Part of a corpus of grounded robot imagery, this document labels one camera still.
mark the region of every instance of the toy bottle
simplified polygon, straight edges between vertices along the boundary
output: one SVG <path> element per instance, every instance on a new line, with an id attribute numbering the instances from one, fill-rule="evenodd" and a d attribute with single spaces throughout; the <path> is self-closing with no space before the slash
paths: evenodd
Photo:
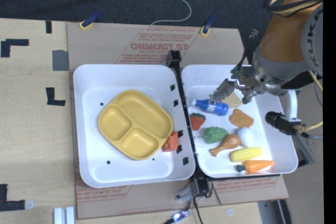
<path id="1" fill-rule="evenodd" d="M 226 103 L 215 102 L 211 104 L 209 99 L 198 100 L 193 98 L 190 100 L 190 105 L 197 106 L 207 113 L 217 114 L 219 116 L 225 116 L 228 110 L 228 105 Z"/>

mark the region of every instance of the cardboard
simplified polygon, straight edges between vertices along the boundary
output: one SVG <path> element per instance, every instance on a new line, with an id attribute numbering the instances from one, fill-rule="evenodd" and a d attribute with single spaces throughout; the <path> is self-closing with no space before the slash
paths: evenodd
<path id="1" fill-rule="evenodd" d="M 181 68 L 192 64 L 235 65 L 240 61 L 243 44 L 237 29 L 212 28 L 207 37 L 202 37 L 200 30 L 198 27 L 95 23 L 83 31 L 78 23 L 67 23 L 78 219 L 182 210 L 186 207 L 186 202 L 175 201 L 175 193 L 187 187 L 189 180 L 104 189 L 91 188 L 81 180 L 72 75 L 78 66 L 87 63 L 164 65 L 169 50 L 181 52 Z M 200 199 L 197 202 L 200 207 L 288 197 L 281 175 L 227 179 L 213 184 L 215 195 Z"/>

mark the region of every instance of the yellow corn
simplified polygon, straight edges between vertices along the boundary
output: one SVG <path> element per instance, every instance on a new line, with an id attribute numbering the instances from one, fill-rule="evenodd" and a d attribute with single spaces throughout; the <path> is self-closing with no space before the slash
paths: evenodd
<path id="1" fill-rule="evenodd" d="M 236 150 L 231 153 L 231 161 L 233 162 L 243 162 L 248 159 L 253 159 L 259 157 L 262 154 L 263 150 L 261 147 L 247 147 L 242 148 L 241 150 Z"/>

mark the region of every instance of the bottle label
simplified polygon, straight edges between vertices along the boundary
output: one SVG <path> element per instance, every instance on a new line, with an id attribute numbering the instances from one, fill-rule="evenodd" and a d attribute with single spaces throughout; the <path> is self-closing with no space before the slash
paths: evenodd
<path id="1" fill-rule="evenodd" d="M 207 109 L 206 109 L 206 112 L 214 113 L 214 111 L 215 111 L 215 106 L 213 104 L 209 104 Z"/>

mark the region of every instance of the bottle cap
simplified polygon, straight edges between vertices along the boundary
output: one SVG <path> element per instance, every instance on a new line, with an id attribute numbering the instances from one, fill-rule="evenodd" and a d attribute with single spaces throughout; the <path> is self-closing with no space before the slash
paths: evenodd
<path id="1" fill-rule="evenodd" d="M 190 99 L 190 105 L 192 105 L 192 106 L 196 105 L 196 99 L 195 98 Z"/>

